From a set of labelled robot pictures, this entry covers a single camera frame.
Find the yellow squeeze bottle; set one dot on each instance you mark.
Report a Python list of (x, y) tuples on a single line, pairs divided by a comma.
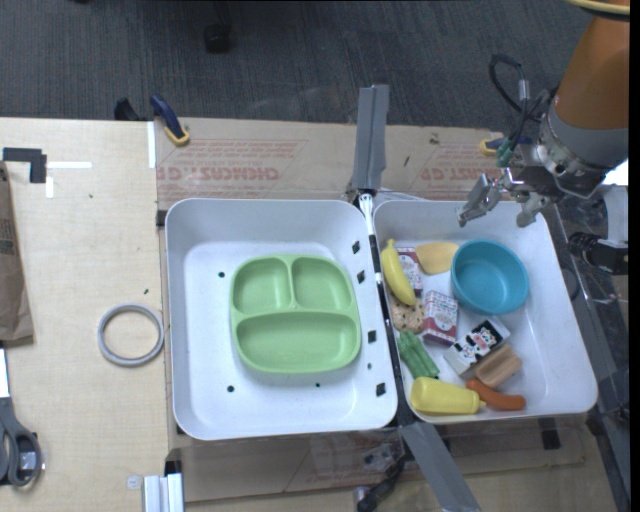
[(440, 397)]

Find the black caster wheel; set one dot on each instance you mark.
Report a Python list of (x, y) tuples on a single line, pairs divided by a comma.
[(218, 37)]

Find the white plastic tray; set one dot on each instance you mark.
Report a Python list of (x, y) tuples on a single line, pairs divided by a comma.
[(200, 350), (555, 350)]

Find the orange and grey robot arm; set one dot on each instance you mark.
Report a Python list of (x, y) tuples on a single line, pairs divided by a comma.
[(595, 65)]

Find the blue bowl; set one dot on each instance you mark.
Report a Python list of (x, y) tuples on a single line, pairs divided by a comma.
[(487, 280)]

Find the yellow wedge slice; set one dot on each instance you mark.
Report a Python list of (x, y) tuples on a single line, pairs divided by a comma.
[(436, 256)]

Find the white tape roll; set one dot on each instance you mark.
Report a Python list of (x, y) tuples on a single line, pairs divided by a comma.
[(104, 345)]

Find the small white and red carton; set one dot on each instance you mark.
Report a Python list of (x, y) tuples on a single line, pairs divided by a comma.
[(412, 265)]

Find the orange sausage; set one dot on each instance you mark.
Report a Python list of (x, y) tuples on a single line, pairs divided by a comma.
[(500, 399)]

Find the green divided plate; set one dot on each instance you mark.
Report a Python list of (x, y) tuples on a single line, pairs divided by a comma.
[(295, 335)]

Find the brown cardboard board red print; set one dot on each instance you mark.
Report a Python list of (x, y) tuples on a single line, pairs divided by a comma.
[(260, 165)]

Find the black cylinder on white bracket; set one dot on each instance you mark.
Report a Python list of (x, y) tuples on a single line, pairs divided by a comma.
[(602, 252)]

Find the black and white cow carton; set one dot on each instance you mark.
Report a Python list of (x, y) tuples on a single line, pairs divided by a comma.
[(475, 346)]

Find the green asparagus bundle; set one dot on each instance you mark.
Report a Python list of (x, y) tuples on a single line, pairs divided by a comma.
[(417, 356)]

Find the brown paper bag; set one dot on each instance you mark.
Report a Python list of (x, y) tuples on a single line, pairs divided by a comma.
[(12, 280)]

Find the grey scissors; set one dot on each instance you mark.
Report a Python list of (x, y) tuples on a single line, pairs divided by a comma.
[(20, 450)]

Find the yellow banana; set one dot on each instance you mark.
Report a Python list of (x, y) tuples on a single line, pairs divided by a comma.
[(396, 275)]

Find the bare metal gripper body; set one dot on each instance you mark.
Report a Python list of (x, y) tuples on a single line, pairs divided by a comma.
[(560, 172)]

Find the brown biscuit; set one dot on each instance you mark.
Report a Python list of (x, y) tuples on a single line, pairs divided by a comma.
[(407, 316)]

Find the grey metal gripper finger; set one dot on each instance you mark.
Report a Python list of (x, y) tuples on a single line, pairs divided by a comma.
[(532, 210), (482, 197)]

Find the tan hot dog bun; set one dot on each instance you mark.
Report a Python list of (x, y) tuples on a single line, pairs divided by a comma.
[(499, 367)]

